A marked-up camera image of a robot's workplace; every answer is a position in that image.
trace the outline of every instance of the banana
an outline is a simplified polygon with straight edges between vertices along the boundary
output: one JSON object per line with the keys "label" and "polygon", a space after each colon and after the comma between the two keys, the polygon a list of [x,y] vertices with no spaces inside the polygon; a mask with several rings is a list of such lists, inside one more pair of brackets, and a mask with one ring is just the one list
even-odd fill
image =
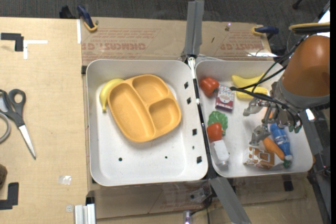
{"label": "banana", "polygon": [[[246,91],[249,91],[249,92],[250,92],[252,89],[253,89],[253,87],[246,89]],[[264,87],[259,87],[259,86],[257,86],[257,87],[254,89],[254,93],[268,94],[266,88],[264,88]],[[249,94],[244,93],[244,92],[236,92],[236,95],[237,95],[237,97],[238,97],[239,99],[246,99],[246,100],[247,100],[247,99],[252,99],[252,98],[253,98],[252,95],[249,95]]]}
{"label": "banana", "polygon": [[250,79],[245,79],[237,75],[232,75],[231,79],[234,83],[234,85],[238,88],[245,87],[254,83],[257,83],[259,79],[263,76],[264,74],[261,74],[258,77],[250,78]]}
{"label": "banana", "polygon": [[103,112],[106,112],[107,95],[110,89],[122,81],[124,80],[123,79],[112,79],[109,82],[107,82],[101,89],[100,94],[99,94],[99,100],[103,107]]}

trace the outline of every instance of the orange plate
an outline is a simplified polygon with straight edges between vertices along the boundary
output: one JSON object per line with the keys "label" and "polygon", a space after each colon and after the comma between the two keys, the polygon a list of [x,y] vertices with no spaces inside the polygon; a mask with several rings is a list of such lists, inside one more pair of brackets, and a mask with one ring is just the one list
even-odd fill
{"label": "orange plate", "polygon": [[173,130],[181,121],[180,107],[166,83],[152,74],[136,76],[114,86],[108,104],[122,133],[146,142]]}

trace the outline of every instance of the scissors blade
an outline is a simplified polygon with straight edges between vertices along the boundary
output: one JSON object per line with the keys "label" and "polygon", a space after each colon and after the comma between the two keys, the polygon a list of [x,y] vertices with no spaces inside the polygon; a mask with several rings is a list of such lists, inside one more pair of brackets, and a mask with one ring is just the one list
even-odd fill
{"label": "scissors blade", "polygon": [[33,148],[33,144],[31,143],[27,127],[25,125],[22,125],[19,127],[19,130],[21,131],[22,137],[25,140],[30,153],[32,154],[33,158],[36,159],[35,151]]}

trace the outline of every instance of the red tomato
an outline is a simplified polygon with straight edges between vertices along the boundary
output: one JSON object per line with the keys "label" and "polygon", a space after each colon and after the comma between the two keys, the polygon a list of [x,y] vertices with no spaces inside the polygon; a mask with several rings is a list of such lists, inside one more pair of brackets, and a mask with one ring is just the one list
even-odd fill
{"label": "red tomato", "polygon": [[215,122],[209,125],[206,129],[210,141],[218,141],[222,139],[222,125]]}
{"label": "red tomato", "polygon": [[208,97],[211,97],[215,92],[218,92],[219,82],[212,77],[206,77],[201,80],[199,85]]}

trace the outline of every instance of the orange carrot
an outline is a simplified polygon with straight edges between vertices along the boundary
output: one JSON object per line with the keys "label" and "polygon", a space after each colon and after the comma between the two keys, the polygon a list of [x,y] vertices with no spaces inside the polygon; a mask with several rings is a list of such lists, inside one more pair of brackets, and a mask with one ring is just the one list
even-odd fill
{"label": "orange carrot", "polygon": [[265,149],[267,151],[270,151],[270,152],[274,152],[275,154],[278,155],[278,157],[281,159],[281,160],[284,160],[285,159],[285,154],[283,153],[283,151],[278,147],[278,145],[276,143],[274,143],[274,141],[269,138],[269,137],[266,137],[264,140],[263,140],[263,143],[264,143],[264,146],[265,146]]}

